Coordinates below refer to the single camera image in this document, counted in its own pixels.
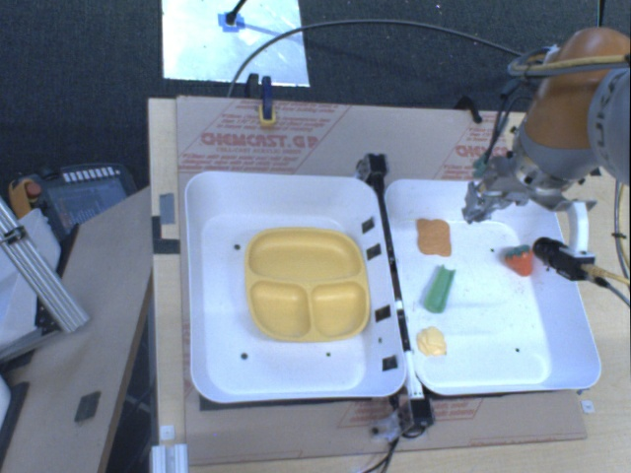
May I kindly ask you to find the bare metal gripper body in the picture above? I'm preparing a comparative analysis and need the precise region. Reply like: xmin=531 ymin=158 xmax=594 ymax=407
xmin=476 ymin=155 xmax=574 ymax=212

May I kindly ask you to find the orange biscuit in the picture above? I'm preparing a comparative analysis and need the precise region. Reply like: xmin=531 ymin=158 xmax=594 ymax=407
xmin=415 ymin=217 xmax=454 ymax=258

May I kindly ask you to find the red strawberry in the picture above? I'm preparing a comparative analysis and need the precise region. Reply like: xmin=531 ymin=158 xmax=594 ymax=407
xmin=503 ymin=243 xmax=535 ymax=278

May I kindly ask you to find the green celery stick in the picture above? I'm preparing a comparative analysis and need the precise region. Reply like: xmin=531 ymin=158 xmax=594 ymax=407
xmin=423 ymin=263 xmax=457 ymax=315

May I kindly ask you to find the thin black and white rod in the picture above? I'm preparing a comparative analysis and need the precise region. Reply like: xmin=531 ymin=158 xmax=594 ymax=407
xmin=368 ymin=168 xmax=421 ymax=399

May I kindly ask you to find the white plastic tray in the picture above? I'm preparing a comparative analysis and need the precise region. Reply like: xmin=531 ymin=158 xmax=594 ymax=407
xmin=183 ymin=170 xmax=408 ymax=405
xmin=384 ymin=178 xmax=603 ymax=397

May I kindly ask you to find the yellow lumpy toy food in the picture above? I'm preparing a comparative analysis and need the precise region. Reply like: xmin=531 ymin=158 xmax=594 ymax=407
xmin=415 ymin=325 xmax=449 ymax=359

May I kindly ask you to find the brown cardboard board red print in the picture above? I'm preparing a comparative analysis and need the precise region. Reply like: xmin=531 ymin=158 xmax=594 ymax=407
xmin=175 ymin=95 xmax=590 ymax=467

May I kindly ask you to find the yellow divided plate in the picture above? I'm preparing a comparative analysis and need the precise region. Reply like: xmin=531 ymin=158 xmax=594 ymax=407
xmin=244 ymin=226 xmax=373 ymax=343

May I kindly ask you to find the black cylinder on white bracket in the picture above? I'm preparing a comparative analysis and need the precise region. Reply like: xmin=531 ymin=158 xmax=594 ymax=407
xmin=530 ymin=199 xmax=600 ymax=283

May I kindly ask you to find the black block with thin wires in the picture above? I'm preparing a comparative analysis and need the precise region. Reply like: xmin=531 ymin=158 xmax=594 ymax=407
xmin=355 ymin=152 xmax=388 ymax=182
xmin=387 ymin=393 xmax=436 ymax=439

